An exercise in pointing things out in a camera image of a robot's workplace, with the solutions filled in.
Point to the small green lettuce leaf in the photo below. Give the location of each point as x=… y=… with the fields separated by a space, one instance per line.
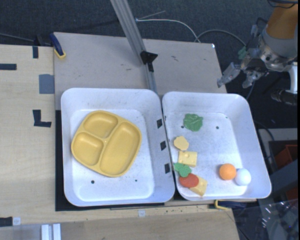
x=183 y=169

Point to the yellow cheese wedge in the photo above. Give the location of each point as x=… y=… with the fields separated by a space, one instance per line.
x=201 y=187

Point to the yellow wavy biscuit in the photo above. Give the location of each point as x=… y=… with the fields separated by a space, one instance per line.
x=181 y=143

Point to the large green lettuce leaf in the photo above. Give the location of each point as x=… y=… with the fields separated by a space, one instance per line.
x=193 y=122

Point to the yellow divided plate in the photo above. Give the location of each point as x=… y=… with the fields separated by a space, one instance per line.
x=120 y=149

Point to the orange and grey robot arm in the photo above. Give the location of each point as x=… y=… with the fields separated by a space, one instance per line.
x=282 y=21

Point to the orange ball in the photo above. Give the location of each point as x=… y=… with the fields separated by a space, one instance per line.
x=227 y=171

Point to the white plastic tray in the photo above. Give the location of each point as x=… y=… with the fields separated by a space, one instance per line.
x=215 y=146
x=115 y=191

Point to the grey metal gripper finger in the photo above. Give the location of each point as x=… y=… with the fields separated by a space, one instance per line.
x=227 y=74
x=250 y=80

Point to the black cylinder on white bracket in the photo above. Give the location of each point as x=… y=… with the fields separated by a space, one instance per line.
x=285 y=96

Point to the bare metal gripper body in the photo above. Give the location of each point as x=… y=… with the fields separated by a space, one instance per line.
x=270 y=59

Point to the white ball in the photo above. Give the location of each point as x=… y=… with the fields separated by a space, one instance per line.
x=243 y=177

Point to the pale wood board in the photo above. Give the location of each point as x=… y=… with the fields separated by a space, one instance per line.
x=102 y=61

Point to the red tomato slice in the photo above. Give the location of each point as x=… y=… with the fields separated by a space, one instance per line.
x=188 y=181

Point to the yellow square cheese slice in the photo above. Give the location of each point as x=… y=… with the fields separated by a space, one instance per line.
x=188 y=158

